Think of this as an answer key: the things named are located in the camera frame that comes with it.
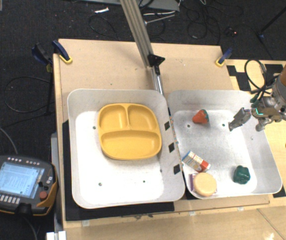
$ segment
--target blue and yellow clamp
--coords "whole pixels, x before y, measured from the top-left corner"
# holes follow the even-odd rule
[[[232,51],[232,47],[228,48],[227,51],[223,54],[223,56],[216,60],[215,64],[221,68],[225,63],[225,60],[231,57]]]
[[[57,40],[52,41],[52,45],[55,48],[55,51],[58,51],[59,57],[62,59],[63,62],[65,62],[66,64],[72,63],[72,57],[68,55],[64,47]]]

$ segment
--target metal pole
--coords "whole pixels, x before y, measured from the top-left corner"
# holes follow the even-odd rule
[[[136,0],[120,0],[120,2],[144,65],[151,68],[147,57],[154,52],[137,2]],[[155,67],[152,67],[151,72],[155,89],[164,95],[162,79],[156,73]]]

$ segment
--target green pepper toy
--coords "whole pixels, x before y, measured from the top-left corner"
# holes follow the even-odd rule
[[[251,176],[249,175],[249,171],[247,167],[238,166],[233,175],[233,181],[239,184],[246,184]]]

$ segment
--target black bracket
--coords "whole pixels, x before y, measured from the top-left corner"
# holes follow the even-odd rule
[[[159,65],[161,65],[161,63],[165,60],[165,58],[154,54],[149,54],[147,58],[150,66],[155,68],[155,73],[159,76],[161,74],[159,70]]]

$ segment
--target white tray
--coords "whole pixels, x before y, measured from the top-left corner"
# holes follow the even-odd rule
[[[251,117],[243,126],[229,131],[228,123],[241,109],[250,109],[250,95],[237,90],[178,90],[169,95],[168,105],[181,157],[193,151],[211,164],[207,172],[217,181],[217,191],[203,197],[191,190],[190,174],[196,171],[183,163],[186,186],[199,199],[273,194],[282,187],[264,131],[256,131],[257,120]],[[209,115],[208,124],[193,123],[201,109]],[[246,184],[233,182],[238,165],[248,167]]]
[[[108,104],[142,104],[155,113],[162,136],[158,155],[115,160],[102,153],[97,117]],[[173,202],[185,193],[167,102],[155,90],[77,89],[68,96],[72,193],[85,209]]]

